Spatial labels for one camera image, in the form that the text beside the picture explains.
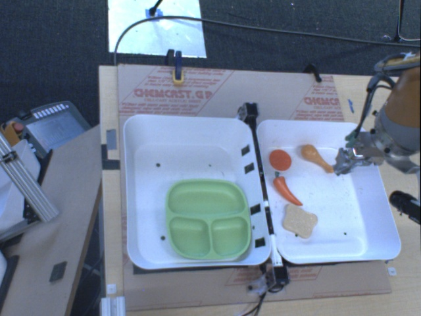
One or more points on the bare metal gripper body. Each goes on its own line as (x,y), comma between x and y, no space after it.
(368,148)

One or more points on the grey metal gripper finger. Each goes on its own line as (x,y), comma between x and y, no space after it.
(340,169)
(344,155)

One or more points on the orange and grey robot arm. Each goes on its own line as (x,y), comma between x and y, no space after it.
(403,97)

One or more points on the tan chicken drumstick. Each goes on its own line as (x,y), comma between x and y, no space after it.
(314,156)

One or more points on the white plastic tray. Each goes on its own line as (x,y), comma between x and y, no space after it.
(342,209)
(184,137)

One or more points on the orange carrot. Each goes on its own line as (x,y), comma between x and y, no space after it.
(285,189)

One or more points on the orange round slice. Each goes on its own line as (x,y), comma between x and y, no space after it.
(280,159)

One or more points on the tan bread slice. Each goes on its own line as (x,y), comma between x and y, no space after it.
(299,221)

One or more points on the thin black and white rod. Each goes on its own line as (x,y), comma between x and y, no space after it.
(264,189)

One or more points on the green divided plate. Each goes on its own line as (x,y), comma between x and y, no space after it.
(204,199)

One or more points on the brown cardboard board red print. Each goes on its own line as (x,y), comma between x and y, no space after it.
(210,91)

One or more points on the black cylinder on white bracket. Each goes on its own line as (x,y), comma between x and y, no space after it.
(406,204)

